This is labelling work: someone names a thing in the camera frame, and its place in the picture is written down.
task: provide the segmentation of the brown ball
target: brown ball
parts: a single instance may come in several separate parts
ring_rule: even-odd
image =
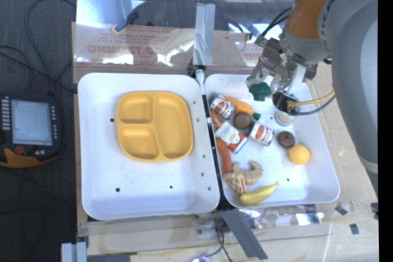
[[[289,131],[281,131],[277,136],[278,144],[284,148],[291,148],[295,145],[295,137]]]
[[[247,112],[238,112],[233,116],[233,125],[239,130],[245,130],[251,126],[252,116]]]

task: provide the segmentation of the yellow plate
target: yellow plate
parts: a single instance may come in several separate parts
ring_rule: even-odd
[[[116,122],[120,147],[134,160],[177,161],[193,147],[189,108],[171,92],[126,94],[117,104]]]

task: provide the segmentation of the banana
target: banana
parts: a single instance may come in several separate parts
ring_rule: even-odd
[[[274,185],[264,186],[252,192],[243,193],[240,196],[240,201],[245,206],[251,206],[257,204],[258,202],[263,201],[264,199],[269,197],[278,185],[279,182],[276,182]]]

